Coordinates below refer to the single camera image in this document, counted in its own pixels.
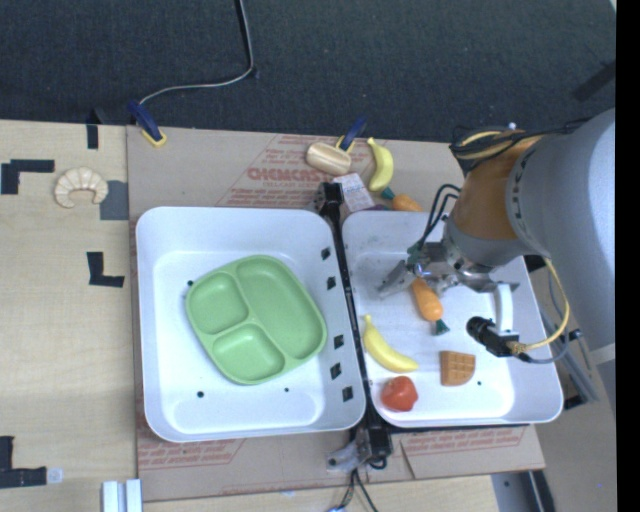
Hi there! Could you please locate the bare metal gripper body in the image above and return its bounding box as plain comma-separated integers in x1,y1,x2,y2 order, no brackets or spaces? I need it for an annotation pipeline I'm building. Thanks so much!
412,242,507,297

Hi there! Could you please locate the white plastic tray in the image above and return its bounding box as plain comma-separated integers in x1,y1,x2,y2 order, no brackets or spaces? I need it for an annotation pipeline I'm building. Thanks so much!
340,209,565,430
135,206,368,444

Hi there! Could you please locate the white packet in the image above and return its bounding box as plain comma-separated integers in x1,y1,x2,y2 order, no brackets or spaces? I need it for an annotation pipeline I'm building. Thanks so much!
332,172,375,212

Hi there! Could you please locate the green divided plate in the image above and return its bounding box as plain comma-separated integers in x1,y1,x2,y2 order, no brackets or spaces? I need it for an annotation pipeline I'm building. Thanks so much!
184,254,329,387

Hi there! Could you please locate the orange carrot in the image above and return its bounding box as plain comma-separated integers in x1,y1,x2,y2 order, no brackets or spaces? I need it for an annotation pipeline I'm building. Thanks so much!
380,187,424,213
410,276,451,337

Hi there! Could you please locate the brown toy waffle piece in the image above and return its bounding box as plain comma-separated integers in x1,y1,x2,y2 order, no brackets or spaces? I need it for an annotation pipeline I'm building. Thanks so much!
439,350,478,388

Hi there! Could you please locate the beige toy croissant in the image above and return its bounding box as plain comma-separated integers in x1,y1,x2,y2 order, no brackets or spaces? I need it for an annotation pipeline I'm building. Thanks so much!
53,166,110,210

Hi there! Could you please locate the black block with thin wires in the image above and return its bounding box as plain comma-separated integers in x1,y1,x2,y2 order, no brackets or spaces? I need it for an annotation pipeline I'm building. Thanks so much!
311,181,347,217
326,425,394,474

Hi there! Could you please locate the thin black rod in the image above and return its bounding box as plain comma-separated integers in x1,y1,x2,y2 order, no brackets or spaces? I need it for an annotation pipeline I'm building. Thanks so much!
327,199,382,432

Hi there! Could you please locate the yellow banana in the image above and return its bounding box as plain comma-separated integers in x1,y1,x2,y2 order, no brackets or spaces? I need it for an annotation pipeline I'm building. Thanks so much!
362,313,420,374
366,136,395,193

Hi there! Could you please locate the black cylinder on white bracket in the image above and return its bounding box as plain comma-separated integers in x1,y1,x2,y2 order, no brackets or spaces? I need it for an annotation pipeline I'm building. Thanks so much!
465,282,524,359

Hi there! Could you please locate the red toy tomato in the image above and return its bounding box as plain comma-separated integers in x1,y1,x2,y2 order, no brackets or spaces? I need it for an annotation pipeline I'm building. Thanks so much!
380,375,420,414

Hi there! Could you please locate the beige toy bread bun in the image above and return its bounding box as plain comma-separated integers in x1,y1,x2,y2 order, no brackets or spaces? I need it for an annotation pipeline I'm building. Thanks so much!
305,141,353,177

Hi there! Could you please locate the brown cardboard board red print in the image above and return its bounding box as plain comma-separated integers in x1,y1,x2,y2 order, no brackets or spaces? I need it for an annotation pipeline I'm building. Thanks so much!
125,124,547,503

